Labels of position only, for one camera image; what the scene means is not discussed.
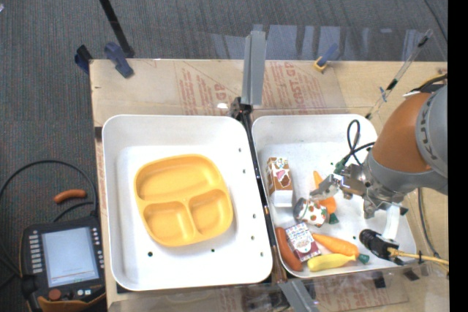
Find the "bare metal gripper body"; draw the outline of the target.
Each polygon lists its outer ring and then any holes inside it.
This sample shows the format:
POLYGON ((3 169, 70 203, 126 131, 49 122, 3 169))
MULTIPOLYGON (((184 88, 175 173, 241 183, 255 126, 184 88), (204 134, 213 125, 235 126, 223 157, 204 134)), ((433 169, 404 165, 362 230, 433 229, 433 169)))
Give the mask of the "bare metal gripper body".
POLYGON ((340 189, 346 199, 354 195, 363 199, 363 214, 365 219, 375 216, 378 210, 396 208, 400 216, 405 216, 408 209, 401 203, 404 194, 394 192, 382 185, 371 176, 367 166, 351 164, 341 171, 340 189))

